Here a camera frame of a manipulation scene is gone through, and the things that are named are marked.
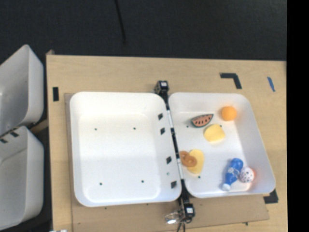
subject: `brown donut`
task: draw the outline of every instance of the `brown donut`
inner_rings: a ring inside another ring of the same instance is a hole
[[[193,156],[190,156],[187,151],[181,151],[180,153],[180,159],[182,161],[182,164],[186,167],[194,167],[197,164],[197,159]]]

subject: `wooden tabletop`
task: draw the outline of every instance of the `wooden tabletop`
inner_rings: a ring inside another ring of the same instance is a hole
[[[168,80],[169,93],[239,93],[250,101],[279,197],[278,203],[266,205],[262,195],[192,199],[197,216],[187,230],[287,231],[285,62],[61,55],[47,55],[46,61],[54,230],[175,231],[177,227],[163,219],[174,203],[88,208],[76,201],[71,192],[65,111],[68,93],[152,92],[158,80]],[[233,73],[241,88],[221,73]]]

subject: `plywood surface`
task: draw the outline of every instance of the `plywood surface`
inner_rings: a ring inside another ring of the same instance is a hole
[[[54,229],[70,232],[103,231],[103,228],[104,231],[175,230],[163,221],[163,215],[173,210],[174,203],[86,208],[71,196],[64,98],[65,93],[79,91],[152,92],[158,80],[168,80],[170,93],[227,92],[240,93],[248,98],[276,177],[280,199],[279,203],[268,205],[264,205],[260,195],[192,199],[197,216],[187,225],[187,230],[287,231],[285,68],[285,62],[277,61],[48,55]],[[225,72],[236,73],[242,89],[236,89],[232,79],[222,79],[220,73]],[[267,77],[271,77],[275,92]],[[54,87],[58,87],[58,101],[53,99]],[[242,224],[246,221],[257,222],[248,226]]]

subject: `watermelon slice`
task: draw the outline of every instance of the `watermelon slice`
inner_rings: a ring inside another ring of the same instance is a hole
[[[203,127],[206,126],[212,119],[213,114],[205,114],[194,117],[191,122],[195,127]]]

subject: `blue bottle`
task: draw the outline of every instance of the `blue bottle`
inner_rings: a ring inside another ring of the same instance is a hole
[[[243,161],[239,158],[234,158],[231,160],[227,172],[225,174],[225,182],[222,185],[223,191],[230,191],[231,184],[237,181],[239,173],[243,167]]]

